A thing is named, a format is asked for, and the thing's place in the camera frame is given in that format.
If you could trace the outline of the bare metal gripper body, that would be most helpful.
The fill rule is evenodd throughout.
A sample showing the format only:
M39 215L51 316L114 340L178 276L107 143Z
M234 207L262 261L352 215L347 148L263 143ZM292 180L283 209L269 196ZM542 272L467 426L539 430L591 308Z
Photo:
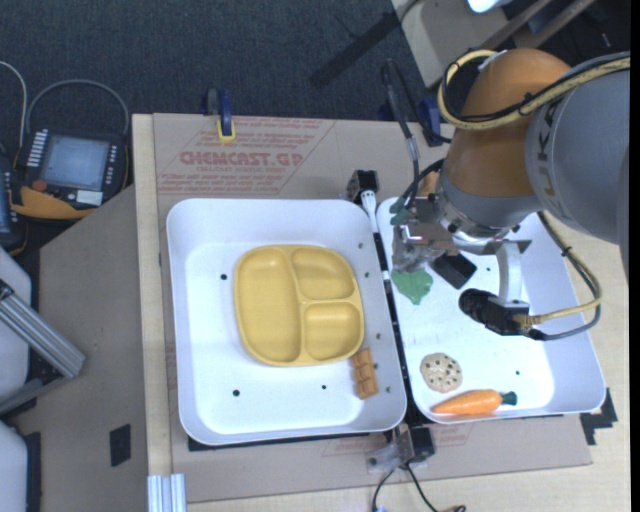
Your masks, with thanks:
M445 195L416 198L408 217L400 224L400 237L406 245L447 254L493 254L493 246L500 244L510 231L510 227L473 220Z

